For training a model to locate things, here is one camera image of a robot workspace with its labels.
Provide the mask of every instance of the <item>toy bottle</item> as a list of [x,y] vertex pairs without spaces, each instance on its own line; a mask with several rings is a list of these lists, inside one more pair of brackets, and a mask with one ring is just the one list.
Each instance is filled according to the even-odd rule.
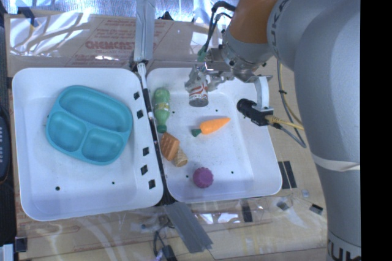
[[154,115],[157,120],[157,130],[161,134],[166,132],[166,120],[170,116],[170,93],[165,88],[158,88],[154,92]]

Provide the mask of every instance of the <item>toy carrot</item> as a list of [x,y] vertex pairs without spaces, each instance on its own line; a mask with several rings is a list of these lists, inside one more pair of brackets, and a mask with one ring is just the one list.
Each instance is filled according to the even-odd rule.
[[223,127],[230,121],[229,117],[215,118],[209,121],[204,121],[200,124],[200,128],[192,129],[192,135],[196,137],[199,134],[208,135],[214,131],[217,131],[219,128]]

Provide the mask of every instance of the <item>small can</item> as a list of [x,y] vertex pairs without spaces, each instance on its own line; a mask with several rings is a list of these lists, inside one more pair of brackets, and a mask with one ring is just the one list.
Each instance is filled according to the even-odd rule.
[[189,105],[193,107],[205,107],[208,105],[208,86],[206,80],[190,91]]

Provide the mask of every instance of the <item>blue divided plate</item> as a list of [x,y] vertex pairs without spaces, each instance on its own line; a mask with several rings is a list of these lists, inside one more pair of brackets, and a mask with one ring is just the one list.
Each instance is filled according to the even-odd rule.
[[69,156],[107,165],[120,157],[132,126],[130,109],[122,102],[89,87],[70,86],[51,109],[46,136]]

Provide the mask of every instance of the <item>purple ball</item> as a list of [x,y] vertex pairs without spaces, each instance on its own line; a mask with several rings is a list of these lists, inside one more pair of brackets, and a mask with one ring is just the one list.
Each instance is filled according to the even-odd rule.
[[194,183],[199,188],[207,188],[214,181],[214,175],[206,167],[199,167],[194,172]]

